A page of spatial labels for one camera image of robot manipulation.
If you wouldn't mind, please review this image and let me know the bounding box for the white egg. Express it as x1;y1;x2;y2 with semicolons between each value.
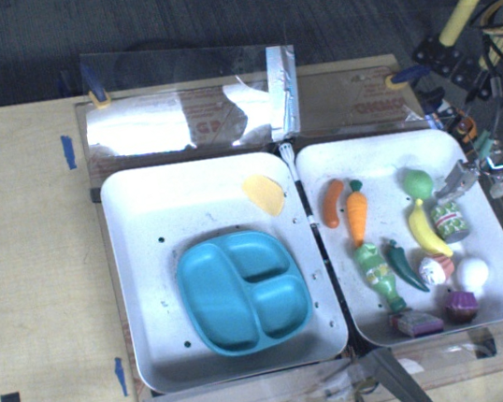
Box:
453;253;493;294

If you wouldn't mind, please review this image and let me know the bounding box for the yellow banana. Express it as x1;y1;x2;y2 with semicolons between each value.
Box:
404;194;455;264

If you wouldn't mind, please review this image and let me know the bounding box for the green and white can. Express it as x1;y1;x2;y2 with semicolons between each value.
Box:
427;198;471;247

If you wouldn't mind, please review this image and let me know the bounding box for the white and pink toy food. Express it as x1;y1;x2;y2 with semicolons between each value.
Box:
415;251;458;289

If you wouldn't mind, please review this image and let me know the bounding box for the dark green pepper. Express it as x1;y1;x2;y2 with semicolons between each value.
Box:
383;234;431;299

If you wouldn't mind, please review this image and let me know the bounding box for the white plastic tray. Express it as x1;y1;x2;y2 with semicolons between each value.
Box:
293;114;503;358
95;138;355;400

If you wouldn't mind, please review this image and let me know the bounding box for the orange sausage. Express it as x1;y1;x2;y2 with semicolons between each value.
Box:
317;177;351;231

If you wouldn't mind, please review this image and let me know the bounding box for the orange carrot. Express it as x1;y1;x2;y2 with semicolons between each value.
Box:
340;178;376;250

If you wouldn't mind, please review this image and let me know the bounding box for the purple and pink carton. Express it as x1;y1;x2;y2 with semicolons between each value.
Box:
389;305;447;342

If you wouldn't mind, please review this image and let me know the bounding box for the green plastic bottle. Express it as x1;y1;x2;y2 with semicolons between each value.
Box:
351;237;409;320

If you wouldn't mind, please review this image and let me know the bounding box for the green apple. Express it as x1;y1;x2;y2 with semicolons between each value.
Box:
399;165;437;203

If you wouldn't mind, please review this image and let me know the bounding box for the blue divided plate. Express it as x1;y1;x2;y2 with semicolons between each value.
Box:
170;221;321;365

